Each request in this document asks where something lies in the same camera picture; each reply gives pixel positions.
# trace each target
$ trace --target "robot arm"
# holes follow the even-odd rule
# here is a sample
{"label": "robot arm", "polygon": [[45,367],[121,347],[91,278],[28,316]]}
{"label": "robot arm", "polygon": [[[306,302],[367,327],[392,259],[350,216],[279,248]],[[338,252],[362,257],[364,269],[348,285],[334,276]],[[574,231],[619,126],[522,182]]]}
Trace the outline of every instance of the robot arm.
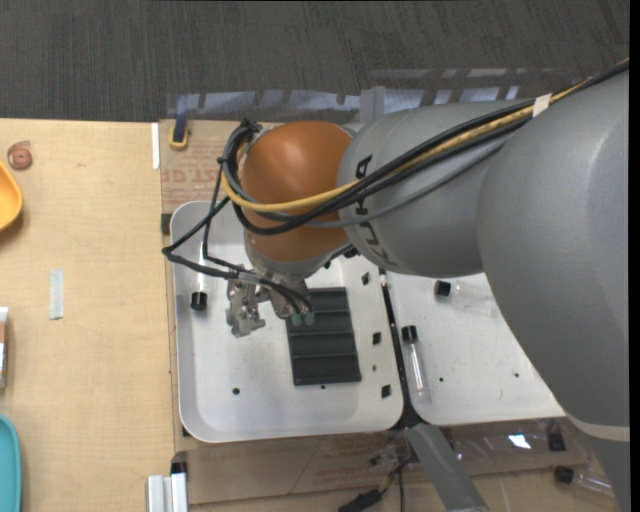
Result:
{"label": "robot arm", "polygon": [[223,162],[222,184],[253,274],[270,286],[234,305],[230,285],[229,323],[238,335],[262,325],[262,300],[312,322],[304,280],[353,248],[392,272],[485,272],[630,510],[628,62],[622,68],[552,97],[535,118],[527,102],[453,104],[383,116],[357,133],[307,121],[247,137],[242,166],[234,155]]}

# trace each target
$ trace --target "orange bowl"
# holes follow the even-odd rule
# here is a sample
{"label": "orange bowl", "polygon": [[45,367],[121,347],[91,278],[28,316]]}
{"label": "orange bowl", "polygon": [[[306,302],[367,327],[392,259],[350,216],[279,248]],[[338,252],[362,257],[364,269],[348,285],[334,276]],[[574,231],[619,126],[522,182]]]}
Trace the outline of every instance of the orange bowl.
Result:
{"label": "orange bowl", "polygon": [[22,210],[22,193],[9,169],[0,161],[0,231],[9,227]]}

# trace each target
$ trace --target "clear plastic tube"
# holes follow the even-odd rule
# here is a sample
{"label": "clear plastic tube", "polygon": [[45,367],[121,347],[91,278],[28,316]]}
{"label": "clear plastic tube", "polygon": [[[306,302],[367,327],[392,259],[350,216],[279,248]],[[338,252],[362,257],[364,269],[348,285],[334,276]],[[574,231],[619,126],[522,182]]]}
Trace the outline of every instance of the clear plastic tube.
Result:
{"label": "clear plastic tube", "polygon": [[607,478],[591,469],[557,466],[553,473],[556,482],[570,487],[572,491],[581,493],[584,497],[600,496],[614,499],[613,490]]}
{"label": "clear plastic tube", "polygon": [[[207,262],[204,259],[202,244],[200,244],[200,254],[198,257],[198,264],[206,267]],[[191,309],[194,311],[204,311],[207,309],[207,300],[211,292],[209,290],[209,278],[205,274],[198,272],[196,274],[195,290],[191,294]]]}
{"label": "clear plastic tube", "polygon": [[487,283],[476,283],[463,279],[438,280],[434,286],[434,293],[439,301],[447,302],[459,309],[494,318],[500,317],[500,310]]}
{"label": "clear plastic tube", "polygon": [[415,327],[403,327],[402,350],[409,390],[414,397],[430,401],[431,394],[428,389],[427,373],[422,356],[423,348],[417,337]]}

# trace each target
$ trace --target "black cable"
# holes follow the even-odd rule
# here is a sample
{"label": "black cable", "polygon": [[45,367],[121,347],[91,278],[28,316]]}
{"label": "black cable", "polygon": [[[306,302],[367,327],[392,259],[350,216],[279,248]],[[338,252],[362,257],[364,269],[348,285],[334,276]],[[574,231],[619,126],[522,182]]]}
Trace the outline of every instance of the black cable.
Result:
{"label": "black cable", "polygon": [[[224,279],[242,279],[241,273],[246,272],[249,273],[244,267],[240,265],[234,265],[228,261],[214,258],[209,256],[208,253],[208,244],[209,244],[209,231],[211,227],[211,221],[217,215],[217,213],[229,202],[229,198],[225,197],[220,203],[216,205],[217,197],[220,191],[221,184],[221,172],[223,171],[222,165],[224,162],[230,163],[231,165],[236,166],[235,155],[245,139],[250,138],[257,128],[255,125],[252,125],[249,121],[245,120],[243,123],[234,130],[232,135],[229,138],[229,142],[225,146],[223,150],[223,157],[220,159],[221,169],[218,171],[218,176],[216,179],[216,183],[214,186],[214,191],[211,197],[209,212],[208,214],[200,220],[193,228],[191,228],[185,235],[183,235],[178,241],[171,244],[168,247],[164,247],[162,249],[162,254],[164,254],[169,261],[172,263],[177,263],[179,265],[184,265],[187,268],[194,270],[196,272],[200,272],[205,275],[209,275],[212,277],[221,277]],[[184,244],[187,240],[189,240],[192,236],[194,236],[200,229],[204,227],[203,234],[203,242],[202,242],[202,256],[204,259],[211,261],[217,265],[225,266],[229,269],[234,270],[235,272],[221,272],[217,269],[212,269],[211,267],[205,267],[203,265],[199,265],[194,263],[182,256],[178,256],[173,254],[173,251]],[[259,278],[256,276],[256,282],[266,288],[272,289],[282,295],[282,297],[294,308],[297,313],[301,313],[300,307],[298,306],[298,302],[304,304],[309,311],[313,311],[312,304],[308,301],[306,297],[302,294],[296,292],[295,290],[291,290],[286,286],[278,284],[274,281],[271,281],[266,278]]]}
{"label": "black cable", "polygon": [[[533,100],[530,101],[526,101],[526,102],[522,102],[522,103],[518,103],[517,105],[512,105],[509,107],[505,107],[499,110],[496,110],[494,112],[490,112],[488,114],[484,114],[482,116],[476,117],[474,119],[471,119],[469,121],[465,121],[459,125],[456,125],[448,130],[445,130],[444,132],[439,133],[438,135],[432,137],[431,139],[419,144],[418,146],[415,146],[414,148],[411,148],[410,150],[408,150],[407,152],[403,153],[402,155],[396,157],[395,159],[393,159],[392,161],[390,161],[389,163],[383,165],[382,167],[380,167],[378,170],[374,171],[372,174],[370,174],[369,176],[366,176],[364,178],[362,178],[361,180],[359,180],[355,185],[353,185],[352,187],[350,187],[348,190],[345,190],[344,192],[338,194],[337,196],[335,196],[332,199],[329,199],[328,201],[326,201],[325,203],[317,206],[316,208],[314,208],[313,210],[310,210],[309,212],[299,215],[297,217],[294,217],[293,219],[291,219],[290,221],[283,223],[279,226],[275,226],[272,228],[258,228],[256,229],[254,232],[260,235],[276,235],[276,234],[280,234],[280,233],[284,233],[287,231],[290,231],[291,229],[294,229],[296,227],[302,226],[303,224],[306,224],[307,222],[309,222],[310,220],[313,220],[316,217],[319,217],[320,215],[324,215],[328,212],[334,211],[340,207],[344,207],[346,206],[345,204],[343,204],[343,202],[346,199],[352,200],[352,198],[358,193],[361,192],[362,190],[364,190],[365,188],[367,188],[368,186],[372,185],[373,183],[375,183],[376,181],[384,178],[387,174],[393,172],[395,169],[397,169],[398,167],[400,167],[401,165],[404,165],[405,163],[409,162],[410,160],[412,160],[413,158],[415,158],[416,156],[419,156],[420,154],[442,144],[443,142],[446,142],[447,140],[449,140],[452,137],[456,137],[468,130],[471,130],[473,128],[477,128],[479,126],[482,126],[484,124],[487,124],[491,121],[500,119],[506,115],[509,115],[513,112],[516,112],[522,108],[525,108],[527,106],[531,106],[533,104]],[[242,216],[242,209],[237,205],[237,204],[233,204],[234,207],[234,211],[236,212],[236,215],[239,214],[239,218],[242,222],[241,216]],[[243,223],[243,225],[245,225],[245,228],[247,229],[251,229],[251,224],[248,223]]]}
{"label": "black cable", "polygon": [[[591,79],[589,79],[588,81],[586,81],[584,84],[582,84],[580,87],[578,87],[575,91],[573,91],[570,94],[573,94],[579,90],[583,90],[585,88],[588,88],[592,85],[595,85],[597,83],[600,83],[601,81],[604,81],[608,78],[611,78],[612,76],[624,71],[625,69],[628,69],[629,67],[629,62],[628,60],[618,64],[617,66],[614,66],[613,68],[611,68],[610,70],[608,70],[607,72],[598,75],[596,77],[592,77]],[[528,107],[533,105],[533,103],[535,102],[535,100],[528,100],[525,102],[521,102],[517,105],[514,106],[510,106],[510,107],[505,107],[503,109],[491,112],[489,114],[485,114],[483,116],[480,116],[478,118],[472,119],[470,121],[467,121],[465,123],[461,123],[460,125],[454,126],[442,133],[440,133],[439,135],[437,135],[436,137],[433,137],[432,139],[412,148],[411,150],[407,151],[406,153],[404,153],[403,155],[400,155],[398,158],[396,158],[395,160],[389,162],[388,164],[386,164],[385,166],[381,167],[380,169],[378,169],[377,171],[375,171],[374,173],[372,173],[371,175],[363,178],[362,180],[360,180],[356,185],[354,185],[353,187],[351,187],[350,189],[348,189],[347,191],[343,192],[342,194],[339,194],[338,196],[334,197],[333,199],[325,202],[324,204],[316,207],[315,209],[311,210],[310,212],[307,212],[306,214],[300,215],[300,216],[292,216],[290,218],[290,220],[287,220],[286,222],[284,222],[283,224],[273,227],[273,228],[258,228],[257,226],[253,226],[248,220],[246,220],[246,222],[243,222],[242,216],[243,214],[241,213],[241,216],[239,217],[241,222],[243,222],[243,225],[245,226],[245,228],[250,229],[252,231],[254,231],[257,234],[262,234],[262,235],[275,235],[275,234],[280,234],[286,231],[289,231],[291,229],[295,229],[296,227],[299,227],[303,224],[306,224],[308,222],[310,222],[311,220],[313,220],[314,218],[317,218],[320,215],[323,215],[329,211],[335,211],[336,209],[338,209],[339,207],[344,207],[347,206],[350,203],[355,202],[358,199],[353,199],[353,197],[355,196],[356,193],[358,193],[359,191],[363,190],[364,188],[366,188],[367,186],[369,186],[370,183],[373,183],[375,181],[378,181],[380,179],[382,179],[386,174],[388,174],[389,172],[391,172],[393,169],[399,167],[400,165],[403,165],[404,163],[406,163],[407,161],[411,160],[412,158],[414,158],[415,156],[418,156],[421,153],[424,153],[425,151],[431,149],[432,147],[446,141],[449,138],[455,137],[461,133],[463,133],[464,131],[468,131],[470,129],[476,128],[478,126],[482,126],[483,124],[487,124],[489,122],[492,122],[493,120],[499,119],[501,117],[507,116],[517,110],[520,110],[522,108]],[[531,119],[531,117],[527,117],[524,119],[524,122],[528,121],[529,119]],[[521,126],[522,124],[524,124],[524,122],[521,121],[517,121],[512,123],[511,125],[509,125],[511,127],[511,129],[513,129],[513,126],[516,125],[516,123],[518,124],[518,126]],[[397,179],[404,179],[406,178],[408,175],[410,175],[411,173],[408,174],[404,174],[404,173],[398,173],[397,176],[404,176],[403,178],[397,178]],[[346,198],[352,198],[350,200],[350,203],[344,203],[341,201],[345,200]],[[234,204],[234,210],[236,212],[236,214],[238,214],[238,212],[241,212],[241,208],[239,208],[237,205]]]}
{"label": "black cable", "polygon": [[[512,126],[507,127],[508,130],[505,131],[515,131]],[[444,178],[449,178],[449,177],[457,177],[461,174],[463,174],[464,172],[470,170],[472,167],[478,165],[480,162],[482,162],[483,160],[485,160],[486,158],[490,157],[491,155],[495,154],[497,151],[499,151],[502,146],[506,143],[506,141],[509,139],[509,137],[502,137],[502,140],[499,140],[501,138],[501,134],[496,134],[496,133],[491,133],[491,139],[495,139],[497,141],[497,143],[493,144],[493,146],[491,146],[491,140],[489,140],[488,142],[486,142],[486,145],[488,146],[487,149],[478,154],[477,156],[473,157],[471,160],[469,160],[468,162],[465,162],[465,164],[462,167],[458,167],[456,170],[451,171],[450,174],[448,174],[447,176],[445,176]],[[477,145],[480,145],[481,143],[484,143],[485,140],[489,138],[486,135],[483,136],[482,140],[479,140]],[[439,181],[442,181],[443,178],[440,178],[440,180],[436,180],[435,182],[430,183],[429,185],[424,186],[423,188],[419,188],[417,190],[415,190],[414,192],[412,192],[411,194],[402,197],[398,202],[390,204],[385,206],[382,209],[376,209],[375,213],[368,213],[364,216],[358,216],[358,217],[352,217],[350,219],[341,219],[341,220],[336,220],[336,221],[321,221],[321,222],[313,222],[310,221],[307,224],[305,224],[306,226],[309,227],[317,227],[317,228],[323,228],[323,229],[335,229],[335,228],[344,228],[347,226],[352,226],[354,224],[360,224],[362,222],[365,221],[371,221],[374,219],[377,219],[378,217],[383,217],[385,215],[389,215],[390,213],[392,213],[393,211],[399,209],[399,208],[403,208],[405,206],[407,206],[408,204],[422,198],[425,195],[430,194],[431,192],[433,192],[435,189],[439,188],[440,186],[442,186],[442,183],[439,183]],[[361,205],[361,201],[364,200],[365,197],[368,197],[369,195],[372,195],[372,192],[376,191],[372,188],[368,188],[365,189],[364,192],[361,192],[357,197],[354,197],[352,200],[345,202],[345,206],[340,206],[339,209],[343,209],[346,206],[349,206],[349,204],[353,203],[354,200],[357,200],[357,202]],[[276,220],[279,222],[286,222],[291,220],[292,218],[294,218],[293,215],[289,215],[287,213],[284,212],[256,212],[258,214],[260,214],[262,217],[265,217],[267,219],[270,220]]]}
{"label": "black cable", "polygon": [[[426,167],[429,167],[435,163],[438,163],[440,161],[446,160],[448,158],[451,158],[452,156],[455,156],[456,154],[459,154],[463,151],[466,151],[468,149],[471,149],[477,145],[483,144],[491,139],[494,138],[498,138],[502,135],[505,135],[511,131],[515,131],[518,128],[520,128],[523,124],[525,124],[525,122],[527,122],[527,119],[522,119],[519,121],[516,121],[510,125],[501,127],[501,128],[497,128],[496,130],[494,130],[491,133],[485,134],[481,137],[477,137],[476,139],[470,140],[466,143],[460,144],[456,147],[453,147],[449,150],[443,151],[441,153],[439,153],[438,155],[435,155],[429,159],[426,159],[422,162],[418,162],[417,164],[412,165],[411,167],[404,169],[403,171],[400,171],[396,174],[394,174],[393,176],[387,178],[386,180],[380,181],[379,183],[375,183],[374,185],[366,188],[365,190],[354,194],[351,197],[346,197],[344,199],[342,199],[341,201],[337,201],[335,202],[334,200],[330,200],[328,202],[331,203],[336,203],[334,204],[334,208],[336,210],[341,209],[341,208],[345,208],[351,204],[354,204],[356,202],[361,202],[363,201],[365,198],[369,197],[370,195],[375,194],[376,192],[379,192],[380,190],[393,185],[395,183],[398,183],[408,177],[410,177],[411,175],[415,174],[416,172],[422,171],[424,170]],[[430,189],[427,193],[431,193],[434,190],[437,190],[438,188],[442,187],[443,185],[445,185],[446,183],[449,183],[452,179],[456,178],[459,175],[459,173],[453,173],[450,177],[450,179],[446,179],[443,180],[441,183],[439,183],[437,186],[434,186],[433,189]],[[244,214],[244,211],[238,207],[238,205],[236,205],[234,203],[234,211],[236,212],[236,216],[238,217],[238,219],[240,220],[240,223],[249,231],[252,231],[256,234],[259,235],[275,235],[275,234],[280,234],[286,231],[289,231],[291,229],[294,229],[294,227],[297,227],[297,224],[300,222],[301,217],[305,217],[304,215],[302,216],[297,216],[294,217],[290,222],[286,222],[283,224],[280,224],[278,226],[274,226],[271,228],[262,228],[259,226],[256,226],[254,224],[252,224],[247,217]]]}
{"label": "black cable", "polygon": [[404,464],[400,466],[398,470],[398,487],[400,488],[400,512],[404,512],[405,499],[404,499],[404,482],[402,481],[402,471],[404,470]]}

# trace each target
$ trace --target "gray carpet floor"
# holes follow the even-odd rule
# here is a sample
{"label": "gray carpet floor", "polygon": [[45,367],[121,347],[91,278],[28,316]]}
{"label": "gray carpet floor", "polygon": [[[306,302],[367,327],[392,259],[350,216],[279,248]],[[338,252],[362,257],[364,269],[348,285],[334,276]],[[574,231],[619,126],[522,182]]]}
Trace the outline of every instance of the gray carpet floor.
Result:
{"label": "gray carpet floor", "polygon": [[471,77],[543,93],[629,38],[629,0],[0,0],[0,116],[155,121],[189,94],[200,117],[349,118],[374,86],[421,103]]}

